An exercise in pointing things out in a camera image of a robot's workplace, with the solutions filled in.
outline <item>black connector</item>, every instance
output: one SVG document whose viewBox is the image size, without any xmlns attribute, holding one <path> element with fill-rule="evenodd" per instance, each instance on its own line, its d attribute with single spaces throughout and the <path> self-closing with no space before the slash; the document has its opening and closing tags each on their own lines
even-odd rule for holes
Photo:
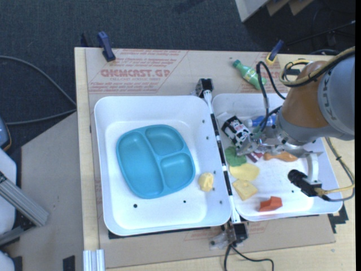
<svg viewBox="0 0 361 271">
<path fill-rule="evenodd" d="M 213 91 L 213 82 L 211 78 L 201 78 L 196 85 L 196 94 L 198 97 L 203 98 L 203 92 L 205 90 Z"/>
<path fill-rule="evenodd" d="M 247 227 L 244 223 L 233 225 L 236 234 L 236 243 L 241 243 L 248 238 Z"/>
<path fill-rule="evenodd" d="M 288 173 L 288 179 L 290 180 L 290 182 L 295 186 L 299 187 L 305 195 L 318 196 L 318 194 L 315 191 L 315 188 L 321 188 L 322 184 L 309 183 L 305 180 L 306 178 L 307 176 L 304 173 L 296 169 L 293 169 Z"/>
</svg>

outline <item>green bottle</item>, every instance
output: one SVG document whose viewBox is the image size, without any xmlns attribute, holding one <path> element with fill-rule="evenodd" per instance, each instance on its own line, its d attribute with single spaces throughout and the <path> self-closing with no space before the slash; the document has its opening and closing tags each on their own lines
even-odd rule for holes
<svg viewBox="0 0 361 271">
<path fill-rule="evenodd" d="M 257 72 L 252 67 L 243 65 L 239 60 L 236 60 L 233 63 L 233 66 L 241 72 L 241 75 L 245 80 L 247 80 L 250 84 L 252 84 L 256 89 L 258 90 L 261 89 L 258 82 Z M 264 77 L 261 77 L 261 81 L 262 84 L 265 85 L 267 80 Z"/>
</svg>

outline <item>wooden table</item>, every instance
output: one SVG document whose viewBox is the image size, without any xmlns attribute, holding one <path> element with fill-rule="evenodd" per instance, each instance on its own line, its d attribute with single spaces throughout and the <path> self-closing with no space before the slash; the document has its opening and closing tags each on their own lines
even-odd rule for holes
<svg viewBox="0 0 361 271">
<path fill-rule="evenodd" d="M 84 250 L 95 251 L 100 248 L 98 221 L 96 212 L 95 183 L 93 170 L 93 153 L 91 134 L 89 132 L 90 114 L 87 88 L 87 68 L 85 49 L 74 50 L 76 65 L 77 113 L 80 145 L 82 218 Z M 280 65 L 296 60 L 300 55 L 278 55 Z M 327 60 L 328 56 L 302 55 L 310 60 Z M 346 164 L 353 170 L 355 165 L 355 142 L 334 140 L 334 145 Z M 349 185 L 349 180 L 329 149 L 328 155 L 340 186 Z M 345 202 L 348 221 L 336 226 L 336 242 L 317 246 L 287 248 L 275 251 L 247 253 L 253 259 L 270 258 L 274 261 L 275 270 L 355 270 L 355 199 Z M 223 270 L 223 256 L 207 257 L 157 263 L 141 266 L 116 268 L 111 270 Z M 229 270 L 251 269 L 271 270 L 269 262 L 253 263 L 239 255 L 231 253 L 228 258 Z"/>
</svg>

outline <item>small toy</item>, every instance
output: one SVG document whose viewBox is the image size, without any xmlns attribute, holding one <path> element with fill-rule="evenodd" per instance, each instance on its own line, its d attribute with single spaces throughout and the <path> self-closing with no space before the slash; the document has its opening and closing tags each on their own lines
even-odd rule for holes
<svg viewBox="0 0 361 271">
<path fill-rule="evenodd" d="M 234 61 L 233 66 L 240 71 L 242 77 L 245 80 L 247 80 L 250 84 L 252 84 L 256 89 L 258 90 L 261 89 L 258 81 L 258 75 L 252 67 L 243 65 L 239 60 Z M 267 80 L 264 77 L 261 77 L 261 81 L 262 81 L 262 85 L 265 85 L 267 82 Z"/>
<path fill-rule="evenodd" d="M 271 196 L 269 200 L 261 202 L 261 206 L 258 211 L 259 212 L 274 211 L 282 206 L 283 206 L 282 199 L 280 197 Z"/>
<path fill-rule="evenodd" d="M 202 191 L 209 192 L 213 188 L 213 175 L 211 173 L 203 173 L 198 179 L 198 184 Z"/>
<path fill-rule="evenodd" d="M 239 180 L 253 181 L 257 178 L 259 171 L 259 167 L 249 163 L 237 167 L 230 166 L 231 175 Z"/>
<path fill-rule="evenodd" d="M 242 201 L 249 199 L 258 192 L 258 189 L 246 180 L 237 180 L 232 185 L 236 189 Z"/>
<path fill-rule="evenodd" d="M 223 124 L 222 131 L 231 139 L 237 148 L 240 148 L 245 140 L 253 135 L 236 116 L 226 120 Z"/>
<path fill-rule="evenodd" d="M 298 157 L 290 154 L 289 152 L 283 151 L 278 155 L 271 155 L 269 152 L 265 153 L 263 158 L 265 160 L 270 160 L 270 159 L 280 159 L 282 161 L 296 161 L 298 160 Z"/>
<path fill-rule="evenodd" d="M 258 162 L 259 159 L 263 156 L 264 152 L 262 150 L 255 150 L 250 154 L 247 154 L 247 157 L 254 163 Z"/>
<path fill-rule="evenodd" d="M 247 162 L 245 156 L 237 156 L 235 147 L 227 147 L 224 151 L 226 160 L 231 167 L 237 167 Z"/>
<path fill-rule="evenodd" d="M 259 125 L 261 123 L 261 121 L 264 119 L 264 116 L 257 116 L 257 117 L 253 117 L 250 119 L 246 119 L 243 121 L 243 124 L 247 127 L 247 128 L 251 128 L 251 127 L 255 127 L 257 125 Z M 267 126 L 273 126 L 276 123 L 276 116 L 272 115 L 269 116 L 267 119 Z"/>
</svg>

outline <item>yellow food item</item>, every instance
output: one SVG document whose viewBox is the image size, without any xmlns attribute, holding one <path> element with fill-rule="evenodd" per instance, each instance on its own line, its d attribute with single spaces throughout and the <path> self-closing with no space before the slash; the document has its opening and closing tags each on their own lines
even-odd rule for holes
<svg viewBox="0 0 361 271">
<path fill-rule="evenodd" d="M 211 173 L 203 173 L 198 179 L 198 184 L 202 191 L 209 192 L 213 188 L 213 175 Z"/>
<path fill-rule="evenodd" d="M 238 180 L 253 181 L 259 174 L 259 167 L 249 163 L 237 167 L 230 166 L 230 173 Z"/>
<path fill-rule="evenodd" d="M 232 185 L 243 201 L 258 192 L 258 189 L 246 180 L 237 180 Z"/>
</svg>

